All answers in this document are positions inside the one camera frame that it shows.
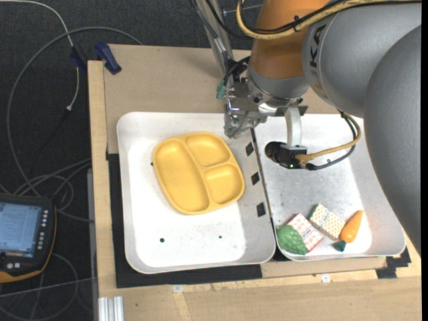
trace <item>black carpet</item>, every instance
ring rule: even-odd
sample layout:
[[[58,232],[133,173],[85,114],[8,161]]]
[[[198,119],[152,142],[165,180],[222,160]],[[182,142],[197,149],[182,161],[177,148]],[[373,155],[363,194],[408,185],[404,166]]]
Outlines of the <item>black carpet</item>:
[[[205,31],[188,0],[32,0],[54,8],[69,30],[87,26],[120,29],[146,45],[209,47]],[[237,0],[219,0],[226,11]],[[254,20],[257,9],[247,17]],[[234,13],[225,22],[237,31]],[[66,38],[46,49],[23,73],[28,61],[47,42],[64,33],[52,11],[28,4],[0,2],[0,192],[25,193],[28,179],[90,158],[87,77],[80,77],[79,94],[71,112],[66,107],[76,90],[76,70]],[[113,31],[85,31],[72,36],[86,59],[96,59],[94,44],[130,43]],[[235,49],[251,43],[231,39]],[[92,268],[88,219],[89,165],[80,165],[37,186],[65,213],[58,215],[58,234],[43,276],[0,286],[0,320],[93,320]],[[76,169],[71,185],[58,187]],[[47,287],[34,292],[38,287]]]

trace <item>green toy vegetable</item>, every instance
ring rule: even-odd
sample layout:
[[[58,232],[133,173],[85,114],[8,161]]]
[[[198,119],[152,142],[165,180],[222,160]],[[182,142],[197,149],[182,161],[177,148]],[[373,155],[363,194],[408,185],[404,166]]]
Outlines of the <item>green toy vegetable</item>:
[[[306,254],[306,246],[299,232],[293,226],[276,226],[278,244],[284,250],[294,254]]]

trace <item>orange carrot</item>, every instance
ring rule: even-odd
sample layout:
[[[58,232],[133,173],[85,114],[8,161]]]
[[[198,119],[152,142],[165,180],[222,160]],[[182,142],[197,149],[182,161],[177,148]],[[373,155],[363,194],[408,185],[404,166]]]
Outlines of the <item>orange carrot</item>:
[[[354,216],[350,218],[346,225],[342,228],[342,231],[340,232],[339,236],[340,240],[342,241],[334,245],[334,247],[338,251],[344,251],[346,244],[352,243],[355,240],[358,230],[361,226],[363,213],[364,211],[362,210],[357,211]]]

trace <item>blue clamp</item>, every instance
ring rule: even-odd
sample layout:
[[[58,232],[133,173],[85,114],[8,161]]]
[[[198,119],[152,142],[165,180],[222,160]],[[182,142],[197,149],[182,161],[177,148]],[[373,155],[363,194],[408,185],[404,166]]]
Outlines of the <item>blue clamp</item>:
[[[107,43],[103,41],[97,41],[95,44],[95,52],[100,59],[106,61],[104,66],[113,75],[117,74],[120,70],[122,70],[122,68],[117,64],[116,60],[114,59],[113,53]]]

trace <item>black hole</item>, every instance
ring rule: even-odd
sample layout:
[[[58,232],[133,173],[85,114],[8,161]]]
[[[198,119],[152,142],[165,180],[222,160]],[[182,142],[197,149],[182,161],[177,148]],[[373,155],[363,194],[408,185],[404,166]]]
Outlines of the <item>black hole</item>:
[[[259,203],[257,205],[257,216],[262,217],[265,214],[266,214],[265,204],[263,202]]]
[[[255,173],[253,176],[251,176],[251,181],[253,185],[255,185],[258,181],[260,181],[259,173]]]
[[[247,153],[247,156],[249,156],[251,153],[253,153],[254,151],[254,147],[252,143],[249,143],[246,147],[245,147],[245,151]]]

